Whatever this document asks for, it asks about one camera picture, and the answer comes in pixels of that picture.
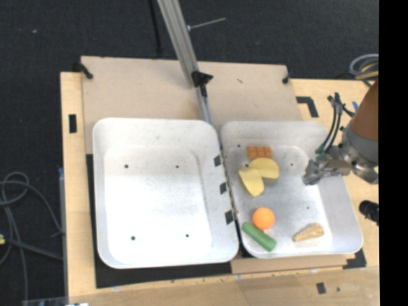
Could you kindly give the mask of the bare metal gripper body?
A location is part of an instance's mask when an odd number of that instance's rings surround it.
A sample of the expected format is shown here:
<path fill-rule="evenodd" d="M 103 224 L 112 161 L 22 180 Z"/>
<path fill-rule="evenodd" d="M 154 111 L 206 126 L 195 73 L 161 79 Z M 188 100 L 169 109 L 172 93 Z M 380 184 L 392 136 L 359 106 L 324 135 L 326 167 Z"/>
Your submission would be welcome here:
<path fill-rule="evenodd" d="M 355 174 L 369 184 L 378 184 L 378 143 L 367 141 L 350 143 L 343 141 L 328 152 L 316 156 L 321 177 Z"/>

